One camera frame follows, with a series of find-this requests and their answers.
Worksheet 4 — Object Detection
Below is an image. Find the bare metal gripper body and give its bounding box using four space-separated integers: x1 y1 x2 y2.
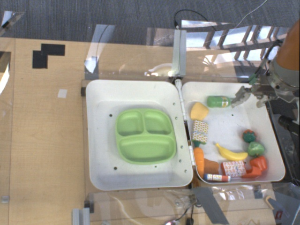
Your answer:
250 75 300 103

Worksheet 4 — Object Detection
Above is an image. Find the green bottle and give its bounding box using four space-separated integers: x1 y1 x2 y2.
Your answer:
206 95 233 109

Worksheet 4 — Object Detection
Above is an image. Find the white plastic tray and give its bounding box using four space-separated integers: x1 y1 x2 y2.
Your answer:
85 79 194 191
181 81 286 185

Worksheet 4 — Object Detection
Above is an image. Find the red and green toy tomato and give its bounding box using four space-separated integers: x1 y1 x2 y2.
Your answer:
242 129 257 143

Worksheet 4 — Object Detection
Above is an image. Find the yellow toy bread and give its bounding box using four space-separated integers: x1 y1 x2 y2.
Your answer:
190 102 210 121

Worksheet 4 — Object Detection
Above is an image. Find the green toy pepper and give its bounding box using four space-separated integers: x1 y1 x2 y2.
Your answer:
247 141 266 158

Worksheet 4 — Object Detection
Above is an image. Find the yellow print carton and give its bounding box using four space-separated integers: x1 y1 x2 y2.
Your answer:
192 120 210 145

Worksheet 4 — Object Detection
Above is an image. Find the yellow banana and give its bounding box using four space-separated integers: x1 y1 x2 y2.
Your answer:
215 142 249 162

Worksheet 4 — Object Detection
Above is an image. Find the orange toy pepper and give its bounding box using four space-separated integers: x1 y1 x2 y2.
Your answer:
241 155 268 179

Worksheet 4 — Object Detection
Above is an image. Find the orange print carton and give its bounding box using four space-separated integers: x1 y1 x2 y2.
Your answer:
220 160 247 178

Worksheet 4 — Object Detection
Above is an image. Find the orange carrot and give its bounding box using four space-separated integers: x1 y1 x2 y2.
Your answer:
192 140 205 179

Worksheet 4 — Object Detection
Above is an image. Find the brown toy sausage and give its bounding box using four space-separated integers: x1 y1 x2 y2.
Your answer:
203 158 220 175

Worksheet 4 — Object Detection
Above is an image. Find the blue white red tube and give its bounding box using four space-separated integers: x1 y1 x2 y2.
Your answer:
203 173 232 183

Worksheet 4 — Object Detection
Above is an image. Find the green divided plate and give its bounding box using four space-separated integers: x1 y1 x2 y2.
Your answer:
115 108 177 165

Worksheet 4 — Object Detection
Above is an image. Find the black cylinder on white bracket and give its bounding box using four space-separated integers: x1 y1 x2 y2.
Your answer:
278 115 300 135

